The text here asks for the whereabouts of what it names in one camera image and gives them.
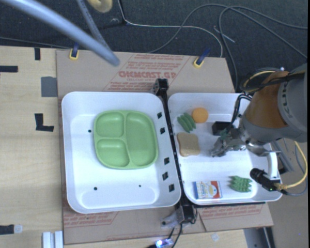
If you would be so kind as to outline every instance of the orange ball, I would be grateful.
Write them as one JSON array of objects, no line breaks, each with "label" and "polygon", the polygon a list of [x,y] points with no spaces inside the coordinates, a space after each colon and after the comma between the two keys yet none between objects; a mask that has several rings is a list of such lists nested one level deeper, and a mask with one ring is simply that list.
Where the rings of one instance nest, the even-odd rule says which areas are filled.
[{"label": "orange ball", "polygon": [[192,112],[192,118],[196,123],[204,123],[208,119],[208,111],[203,107],[198,107],[193,110]]}]

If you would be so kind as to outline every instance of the white tray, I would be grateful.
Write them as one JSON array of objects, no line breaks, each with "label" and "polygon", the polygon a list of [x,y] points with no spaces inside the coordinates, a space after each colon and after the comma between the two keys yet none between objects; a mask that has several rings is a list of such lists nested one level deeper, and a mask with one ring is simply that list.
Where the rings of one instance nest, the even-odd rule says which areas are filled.
[{"label": "white tray", "polygon": [[[159,156],[141,169],[112,169],[97,159],[92,131],[101,112],[134,110],[154,123]],[[161,100],[148,93],[71,92],[62,100],[67,199],[79,213],[167,207],[181,196]]]},{"label": "white tray", "polygon": [[[215,121],[231,121],[235,101],[239,94],[174,94],[169,98],[168,106],[173,124],[178,161],[183,181],[184,192],[187,198],[198,205],[216,204],[241,204],[275,201],[281,197],[280,192],[268,192],[260,184],[253,181],[251,191],[247,193],[236,192],[229,187],[230,176],[250,178],[253,168],[268,170],[266,157],[258,157],[248,150],[230,151],[222,157],[212,157],[210,150],[213,148],[218,136],[212,135],[212,124]],[[240,113],[242,114],[248,101],[242,99]],[[198,156],[182,157],[179,153],[179,144],[176,134],[184,132],[177,121],[177,117],[184,112],[191,114],[193,109],[204,107],[209,113],[206,123],[196,124],[192,133],[198,136],[201,153]],[[222,197],[217,199],[197,199],[195,196],[194,182],[219,181]]]}]

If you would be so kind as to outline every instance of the toy bread slice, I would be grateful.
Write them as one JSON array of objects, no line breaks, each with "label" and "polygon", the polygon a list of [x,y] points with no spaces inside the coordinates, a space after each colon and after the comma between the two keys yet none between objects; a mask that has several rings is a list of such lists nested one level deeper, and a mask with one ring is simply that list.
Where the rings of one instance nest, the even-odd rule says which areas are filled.
[{"label": "toy bread slice", "polygon": [[195,134],[179,132],[177,134],[177,139],[181,156],[199,155],[200,147],[198,144],[198,137]]}]

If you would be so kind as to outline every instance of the black carpet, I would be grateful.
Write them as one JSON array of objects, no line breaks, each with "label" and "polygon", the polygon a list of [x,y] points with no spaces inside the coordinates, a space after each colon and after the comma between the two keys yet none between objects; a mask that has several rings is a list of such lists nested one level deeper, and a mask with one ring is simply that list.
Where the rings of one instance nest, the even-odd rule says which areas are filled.
[{"label": "black carpet", "polygon": [[[75,0],[38,1],[89,32]],[[113,51],[151,52],[165,44],[178,29],[126,25],[117,0],[113,1],[113,9],[106,14],[98,13],[89,7],[102,36]],[[249,9],[283,23],[307,27],[308,0],[121,0],[121,2],[126,19],[132,23],[173,26],[180,26],[193,9],[208,4],[196,10],[184,25],[201,27],[218,37],[223,46],[222,56],[227,59],[234,81],[236,79],[234,64],[239,82],[248,73],[264,67],[284,67],[286,70],[292,70],[307,62],[306,29],[277,23]],[[216,31],[220,27],[223,34],[229,38],[225,41],[230,54]],[[2,3],[0,3],[0,36],[55,44],[60,47],[72,47],[74,44],[69,38],[45,24]],[[47,47],[6,39],[0,39],[0,45]],[[182,28],[171,43],[156,53],[200,55],[206,48],[211,49],[209,56],[221,56],[220,44],[212,35],[200,29]]]}]

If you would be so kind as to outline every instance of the green plate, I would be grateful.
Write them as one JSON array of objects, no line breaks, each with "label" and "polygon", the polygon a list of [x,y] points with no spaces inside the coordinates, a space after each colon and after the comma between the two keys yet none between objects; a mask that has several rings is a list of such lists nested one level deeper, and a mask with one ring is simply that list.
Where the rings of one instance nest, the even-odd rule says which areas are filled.
[{"label": "green plate", "polygon": [[138,111],[114,110],[94,121],[95,150],[99,161],[118,169],[144,168],[158,157],[152,120]]}]

